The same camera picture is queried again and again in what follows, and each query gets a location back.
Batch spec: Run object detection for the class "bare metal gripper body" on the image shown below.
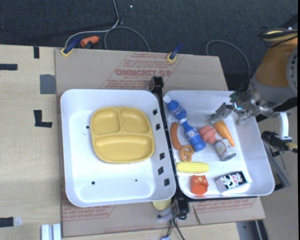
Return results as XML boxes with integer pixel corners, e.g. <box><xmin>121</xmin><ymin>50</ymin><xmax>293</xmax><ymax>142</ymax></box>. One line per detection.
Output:
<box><xmin>232</xmin><ymin>93</ymin><xmax>276</xmax><ymax>118</ymax></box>

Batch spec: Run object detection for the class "orange carrot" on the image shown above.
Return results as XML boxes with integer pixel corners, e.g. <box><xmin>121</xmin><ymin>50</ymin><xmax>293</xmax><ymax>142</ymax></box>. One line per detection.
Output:
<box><xmin>213</xmin><ymin>119</ymin><xmax>236</xmax><ymax>148</ymax></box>

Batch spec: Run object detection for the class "pink toy croissant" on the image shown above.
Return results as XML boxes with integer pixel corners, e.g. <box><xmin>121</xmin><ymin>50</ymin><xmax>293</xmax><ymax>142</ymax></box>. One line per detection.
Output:
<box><xmin>198</xmin><ymin>125</ymin><xmax>217</xmax><ymax>145</ymax></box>

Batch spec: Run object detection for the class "large blue bottle white cap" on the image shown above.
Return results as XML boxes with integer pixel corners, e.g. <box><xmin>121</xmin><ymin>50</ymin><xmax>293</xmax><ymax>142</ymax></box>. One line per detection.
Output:
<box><xmin>179</xmin><ymin>117</ymin><xmax>207</xmax><ymax>153</ymax></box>

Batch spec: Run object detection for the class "small grey can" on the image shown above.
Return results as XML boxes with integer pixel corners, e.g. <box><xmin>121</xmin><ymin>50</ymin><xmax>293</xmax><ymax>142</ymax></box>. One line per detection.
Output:
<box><xmin>213</xmin><ymin>138</ymin><xmax>237</xmax><ymax>162</ymax></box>

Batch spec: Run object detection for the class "white plastic tray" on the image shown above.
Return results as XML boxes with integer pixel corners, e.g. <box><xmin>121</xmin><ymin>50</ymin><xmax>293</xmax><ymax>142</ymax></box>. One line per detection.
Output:
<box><xmin>162</xmin><ymin>90</ymin><xmax>276</xmax><ymax>200</ymax></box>
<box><xmin>60</xmin><ymin>88</ymin><xmax>177</xmax><ymax>208</ymax></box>

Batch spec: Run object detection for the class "small blue bottle white cap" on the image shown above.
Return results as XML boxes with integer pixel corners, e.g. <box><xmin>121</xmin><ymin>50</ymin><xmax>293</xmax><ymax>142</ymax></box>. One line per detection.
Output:
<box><xmin>162</xmin><ymin>94</ymin><xmax>188</xmax><ymax>121</ymax></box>

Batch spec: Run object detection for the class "orange sausage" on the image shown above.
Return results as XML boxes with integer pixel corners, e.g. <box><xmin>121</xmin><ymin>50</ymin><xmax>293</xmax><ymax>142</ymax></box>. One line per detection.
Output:
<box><xmin>169</xmin><ymin>121</ymin><xmax>183</xmax><ymax>151</ymax></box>

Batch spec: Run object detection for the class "brown pretzel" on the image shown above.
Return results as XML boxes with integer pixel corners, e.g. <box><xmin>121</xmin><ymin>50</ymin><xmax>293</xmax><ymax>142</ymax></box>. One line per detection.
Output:
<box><xmin>179</xmin><ymin>144</ymin><xmax>195</xmax><ymax>163</ymax></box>

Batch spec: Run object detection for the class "thin black rod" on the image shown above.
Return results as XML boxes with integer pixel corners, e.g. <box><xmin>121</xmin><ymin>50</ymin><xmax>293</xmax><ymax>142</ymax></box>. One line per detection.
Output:
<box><xmin>155</xmin><ymin>83</ymin><xmax>186</xmax><ymax>210</ymax></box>

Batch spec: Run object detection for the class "yellow corn cob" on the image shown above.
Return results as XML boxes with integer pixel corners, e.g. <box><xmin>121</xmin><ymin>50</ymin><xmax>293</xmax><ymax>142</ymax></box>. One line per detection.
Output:
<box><xmin>175</xmin><ymin>161</ymin><xmax>210</xmax><ymax>174</ymax></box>

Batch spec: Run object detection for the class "cow print milk carton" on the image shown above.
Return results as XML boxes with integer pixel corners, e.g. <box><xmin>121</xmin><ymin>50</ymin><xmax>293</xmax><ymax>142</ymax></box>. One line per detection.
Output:
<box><xmin>214</xmin><ymin>170</ymin><xmax>249</xmax><ymax>194</ymax></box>

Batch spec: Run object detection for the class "orange fries carton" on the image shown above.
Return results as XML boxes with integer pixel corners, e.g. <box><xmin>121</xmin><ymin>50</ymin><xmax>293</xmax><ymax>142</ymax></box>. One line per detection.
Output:
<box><xmin>189</xmin><ymin>174</ymin><xmax>209</xmax><ymax>195</ymax></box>

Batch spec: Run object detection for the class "yellow divided plate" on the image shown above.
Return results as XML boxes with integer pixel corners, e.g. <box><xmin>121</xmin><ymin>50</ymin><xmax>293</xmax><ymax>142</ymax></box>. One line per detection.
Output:
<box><xmin>89</xmin><ymin>106</ymin><xmax>156</xmax><ymax>165</ymax></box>

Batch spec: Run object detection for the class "yellow round object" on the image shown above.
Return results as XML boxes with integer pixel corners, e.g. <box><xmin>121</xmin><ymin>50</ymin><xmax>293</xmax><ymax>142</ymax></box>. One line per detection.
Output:
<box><xmin>152</xmin><ymin>197</ymin><xmax>172</xmax><ymax>211</ymax></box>

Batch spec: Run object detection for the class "brown cardboard board red print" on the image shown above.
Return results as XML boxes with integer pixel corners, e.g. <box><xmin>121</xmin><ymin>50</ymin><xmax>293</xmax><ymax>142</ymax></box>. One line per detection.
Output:
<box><xmin>54</xmin><ymin>48</ymin><xmax>266</xmax><ymax>238</ymax></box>

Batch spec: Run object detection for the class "black cylinder on white bracket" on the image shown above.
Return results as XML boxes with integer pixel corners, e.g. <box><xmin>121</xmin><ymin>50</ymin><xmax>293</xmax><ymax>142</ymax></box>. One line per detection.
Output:
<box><xmin>261</xmin><ymin>111</ymin><xmax>298</xmax><ymax>154</ymax></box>

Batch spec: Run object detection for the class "black block with thin wires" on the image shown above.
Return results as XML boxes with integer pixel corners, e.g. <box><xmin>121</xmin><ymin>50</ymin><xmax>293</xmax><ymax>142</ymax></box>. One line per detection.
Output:
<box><xmin>150</xmin><ymin>75</ymin><xmax>165</xmax><ymax>94</ymax></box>
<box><xmin>174</xmin><ymin>196</ymin><xmax>191</xmax><ymax>216</ymax></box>

